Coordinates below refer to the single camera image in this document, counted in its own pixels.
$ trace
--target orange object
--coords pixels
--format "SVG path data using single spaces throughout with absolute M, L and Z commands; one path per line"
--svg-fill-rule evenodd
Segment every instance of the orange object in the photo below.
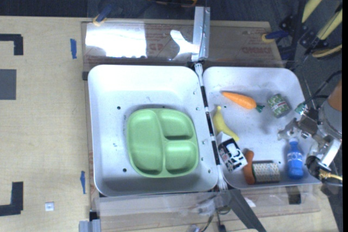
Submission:
M 342 112 L 342 79 L 338 82 L 327 101 L 332 108 Z
M 251 97 L 244 96 L 244 95 L 237 94 L 237 93 L 226 92 L 226 91 L 223 91 L 222 94 L 226 98 L 228 98 L 228 99 L 232 100 L 233 102 L 239 104 L 243 108 L 253 109 L 253 108 L 256 108 L 256 106 L 257 106 L 255 100 L 253 98 L 251 98 Z
M 244 178 L 248 185 L 253 185 L 255 184 L 255 177 L 252 173 L 252 159 L 254 158 L 254 152 L 248 150 L 244 156 L 246 161 L 248 162 L 248 164 L 243 167 Z

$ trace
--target small can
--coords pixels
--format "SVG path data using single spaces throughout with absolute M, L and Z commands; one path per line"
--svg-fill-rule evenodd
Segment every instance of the small can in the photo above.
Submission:
M 269 98 L 267 103 L 277 118 L 284 116 L 290 111 L 289 105 L 280 94 L 275 94 Z
M 276 183 L 281 179 L 278 164 L 275 162 L 253 162 L 252 172 L 257 183 Z

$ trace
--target green can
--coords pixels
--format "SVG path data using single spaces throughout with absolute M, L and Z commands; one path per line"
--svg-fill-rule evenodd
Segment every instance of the green can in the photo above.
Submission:
M 290 111 L 289 105 L 280 94 L 275 94 L 269 98 L 267 103 L 277 118 L 284 116 Z

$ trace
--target green plate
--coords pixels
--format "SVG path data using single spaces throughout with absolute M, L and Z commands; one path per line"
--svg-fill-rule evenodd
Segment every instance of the green plate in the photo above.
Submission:
M 127 123 L 127 148 L 133 168 L 146 177 L 183 176 L 198 164 L 192 120 L 174 109 L 141 109 Z

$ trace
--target orange carrot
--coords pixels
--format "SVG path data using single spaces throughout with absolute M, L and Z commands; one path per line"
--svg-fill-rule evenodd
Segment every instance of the orange carrot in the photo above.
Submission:
M 252 173 L 252 159 L 254 158 L 254 152 L 248 150 L 244 156 L 246 161 L 248 162 L 248 164 L 243 167 L 244 178 L 248 185 L 253 185 L 255 184 L 255 177 Z
M 234 101 L 235 103 L 241 105 L 243 108 L 253 109 L 253 108 L 256 108 L 256 106 L 257 106 L 255 100 L 251 97 L 244 96 L 244 95 L 237 94 L 237 93 L 226 92 L 226 91 L 223 91 L 222 94 L 226 98 L 229 98 L 230 100 Z

